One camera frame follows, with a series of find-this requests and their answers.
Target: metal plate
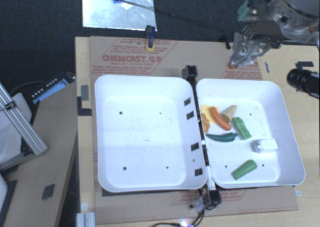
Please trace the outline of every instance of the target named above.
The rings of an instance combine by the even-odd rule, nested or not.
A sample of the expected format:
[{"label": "metal plate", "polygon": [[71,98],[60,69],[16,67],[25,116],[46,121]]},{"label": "metal plate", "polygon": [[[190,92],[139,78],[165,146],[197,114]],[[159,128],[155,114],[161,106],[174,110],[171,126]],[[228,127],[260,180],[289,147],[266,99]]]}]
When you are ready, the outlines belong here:
[{"label": "metal plate", "polygon": [[82,0],[83,26],[124,30],[156,27],[153,0]]}]

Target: white plastic container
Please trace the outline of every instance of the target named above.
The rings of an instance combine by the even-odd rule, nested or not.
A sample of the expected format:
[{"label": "white plastic container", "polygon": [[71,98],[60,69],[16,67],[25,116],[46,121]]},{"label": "white plastic container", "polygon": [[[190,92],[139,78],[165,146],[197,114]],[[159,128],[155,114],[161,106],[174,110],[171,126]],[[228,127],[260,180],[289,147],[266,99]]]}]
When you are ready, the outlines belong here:
[{"label": "white plastic container", "polygon": [[[269,81],[203,79],[200,105],[237,105],[252,137],[216,142],[205,137],[211,176],[223,188],[297,185],[305,170],[282,93]],[[207,170],[191,85],[182,78],[104,75],[95,83],[98,179],[110,192],[190,190]],[[224,134],[212,124],[209,134]],[[256,153],[255,140],[276,139],[278,149]],[[234,180],[247,160],[257,169]]]}]

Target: dark green pepper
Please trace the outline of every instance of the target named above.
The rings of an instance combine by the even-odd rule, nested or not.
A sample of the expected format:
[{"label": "dark green pepper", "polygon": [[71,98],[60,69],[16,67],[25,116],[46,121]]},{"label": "dark green pepper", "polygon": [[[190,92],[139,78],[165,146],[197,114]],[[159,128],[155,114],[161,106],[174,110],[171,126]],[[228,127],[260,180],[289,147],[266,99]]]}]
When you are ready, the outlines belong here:
[{"label": "dark green pepper", "polygon": [[205,135],[214,141],[223,142],[223,143],[232,142],[236,139],[236,136],[237,136],[236,133],[232,133],[232,132],[220,134],[220,135],[206,133]]},{"label": "dark green pepper", "polygon": [[233,117],[232,122],[234,124],[234,127],[238,131],[241,139],[246,140],[251,137],[251,134],[247,130],[244,121],[239,117]]}]

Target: cardboard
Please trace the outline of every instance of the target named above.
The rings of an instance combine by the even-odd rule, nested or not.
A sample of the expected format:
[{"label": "cardboard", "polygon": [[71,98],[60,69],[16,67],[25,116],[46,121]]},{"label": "cardboard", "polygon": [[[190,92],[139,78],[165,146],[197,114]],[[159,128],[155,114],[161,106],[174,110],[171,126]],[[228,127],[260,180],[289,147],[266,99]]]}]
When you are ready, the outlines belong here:
[{"label": "cardboard", "polygon": [[[189,204],[199,198],[197,190],[114,194],[103,191],[97,178],[97,137],[94,83],[103,74],[179,77],[186,65],[196,65],[197,80],[228,78],[261,80],[258,62],[228,69],[229,57],[223,43],[156,40],[155,50],[145,49],[146,39],[91,37],[89,39],[94,194],[96,223],[111,224],[196,217]],[[222,203],[206,216],[297,210],[291,186],[223,190]]]}]

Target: black carpet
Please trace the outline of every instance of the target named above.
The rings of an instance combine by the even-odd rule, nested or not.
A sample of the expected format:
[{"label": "black carpet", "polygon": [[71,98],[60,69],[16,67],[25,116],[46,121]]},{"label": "black carpet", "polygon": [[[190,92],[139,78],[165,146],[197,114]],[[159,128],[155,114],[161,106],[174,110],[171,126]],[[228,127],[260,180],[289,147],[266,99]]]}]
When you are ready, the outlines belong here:
[{"label": "black carpet", "polygon": [[[243,28],[236,14],[243,1],[154,0],[156,37],[217,41],[226,35],[232,41]],[[75,37],[91,35],[142,37],[143,32],[82,27],[82,0],[0,0],[0,82],[11,91],[75,72]]]}]

